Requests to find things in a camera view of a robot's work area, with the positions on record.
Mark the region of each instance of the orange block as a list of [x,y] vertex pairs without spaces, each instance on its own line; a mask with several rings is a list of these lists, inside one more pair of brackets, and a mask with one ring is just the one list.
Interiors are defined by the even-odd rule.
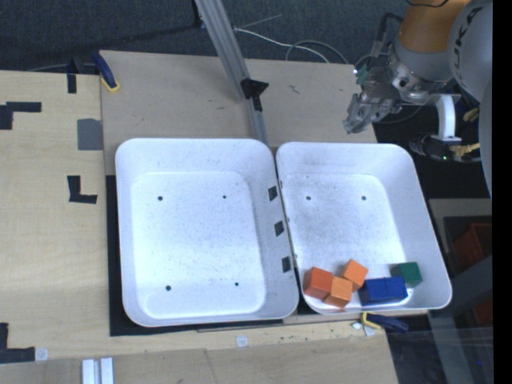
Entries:
[[330,292],[333,274],[327,270],[312,267],[304,274],[304,294],[323,299]]
[[346,264],[340,276],[350,280],[354,284],[352,291],[356,291],[364,284],[367,274],[367,268],[351,259]]
[[346,278],[333,276],[330,293],[323,299],[323,302],[343,308],[351,299],[352,282]]

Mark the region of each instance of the plastic tray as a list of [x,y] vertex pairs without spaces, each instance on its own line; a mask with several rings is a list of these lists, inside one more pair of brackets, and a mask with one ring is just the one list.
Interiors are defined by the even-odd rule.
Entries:
[[136,138],[115,156],[127,315],[141,326],[284,318],[298,288],[274,157],[253,139]]
[[451,284],[411,156],[392,144],[288,142],[276,154],[290,239],[303,281],[312,266],[339,274],[353,259],[367,278],[417,262],[423,281],[401,302],[343,310],[305,296],[321,314],[425,310],[451,300]]

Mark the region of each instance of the robotic arm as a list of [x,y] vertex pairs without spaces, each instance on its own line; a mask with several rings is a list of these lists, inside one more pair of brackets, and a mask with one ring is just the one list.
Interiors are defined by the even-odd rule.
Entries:
[[[412,151],[437,160],[464,162],[478,150],[491,192],[493,0],[411,0],[404,18],[382,17],[370,60],[357,69],[354,94],[343,122],[348,134],[363,131],[407,105],[436,106],[438,132],[411,139]],[[383,53],[386,21],[400,21],[398,36]],[[456,134],[455,106],[478,115],[478,143]]]

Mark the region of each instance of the green block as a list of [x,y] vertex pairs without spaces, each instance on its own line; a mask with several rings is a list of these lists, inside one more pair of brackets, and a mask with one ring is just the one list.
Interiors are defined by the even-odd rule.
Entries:
[[390,270],[392,276],[402,276],[407,287],[415,287],[423,281],[416,262],[399,263]]

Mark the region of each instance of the wooden table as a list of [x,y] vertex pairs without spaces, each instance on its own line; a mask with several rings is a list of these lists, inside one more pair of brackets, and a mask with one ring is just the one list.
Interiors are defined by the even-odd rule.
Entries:
[[[115,68],[116,64],[123,64],[122,59],[128,54],[104,55]],[[148,64],[162,63],[164,57],[165,61],[182,67],[195,64],[203,68],[203,75],[216,74],[217,83],[224,86],[217,58],[138,55]],[[275,111],[266,114],[272,146],[294,138],[346,140],[341,120],[352,92],[357,89],[350,80],[351,66],[262,60],[249,60],[248,66],[255,78],[267,80],[270,87],[275,87],[269,88],[263,99],[264,109]],[[183,74],[176,75],[183,79]],[[132,112],[132,117],[117,120],[120,126],[130,120],[130,130],[115,129],[115,112],[120,110],[115,103],[124,101],[123,94],[108,94],[94,75],[77,75],[76,83],[76,93],[70,94],[65,74],[0,72],[0,105],[42,104],[41,113],[15,112],[13,129],[0,130],[0,322],[10,325],[9,348],[35,346],[47,349],[49,358],[48,362],[0,366],[0,383],[10,382],[2,377],[8,380],[24,374],[28,375],[23,382],[47,382],[31,381],[30,377],[35,380],[41,377],[42,371],[52,370],[59,371],[59,379],[64,379],[65,371],[71,371],[83,358],[111,356],[115,356],[116,382],[138,382],[137,377],[144,377],[140,374],[145,369],[160,371],[159,363],[170,355],[177,360],[172,374],[188,371],[189,378],[190,374],[196,374],[196,382],[261,383],[270,382],[271,378],[278,382],[292,379],[301,382],[300,378],[308,375],[332,382],[345,374],[351,374],[352,381],[397,382],[384,332],[377,330],[375,336],[367,337],[344,317],[292,315],[280,326],[111,337],[105,176],[113,173],[111,157],[116,144],[127,136],[139,134],[132,128],[140,114]],[[130,81],[121,84],[122,90],[127,90]],[[326,92],[319,93],[319,87]],[[223,111],[223,115],[237,112],[238,105],[230,100],[229,90],[220,90],[221,93],[212,87],[209,90],[213,97],[205,103],[212,99],[212,107]],[[296,91],[316,92],[316,96],[307,95],[305,102],[300,102],[301,94]],[[153,94],[148,98],[155,99]],[[284,98],[295,102],[283,102]],[[149,104],[146,111],[151,109],[151,100],[139,100]],[[170,112],[180,106],[183,103],[175,102]],[[124,111],[136,109],[135,105]],[[237,118],[242,124],[235,135],[249,137],[249,128],[244,126],[247,118],[244,108],[241,112]],[[315,128],[314,122],[322,114],[329,115],[329,123]],[[78,120],[88,118],[103,123],[105,153],[78,149]],[[334,120],[339,122],[337,126],[332,125]],[[184,126],[192,127],[186,118],[181,121]],[[194,132],[189,134],[204,134],[202,128],[193,127]],[[228,129],[215,135],[229,132]],[[187,134],[182,127],[180,133]],[[350,140],[375,142],[375,137],[373,131],[368,131]],[[96,194],[97,202],[69,202],[68,175],[80,175],[82,194]],[[247,348],[237,348],[239,335],[246,337]],[[156,355],[163,351],[171,353]],[[238,367],[244,369],[243,378],[234,375]],[[176,382],[183,379],[173,377]],[[60,382],[56,377],[48,379],[48,382]],[[78,376],[74,381],[62,382],[79,382],[77,379]]]

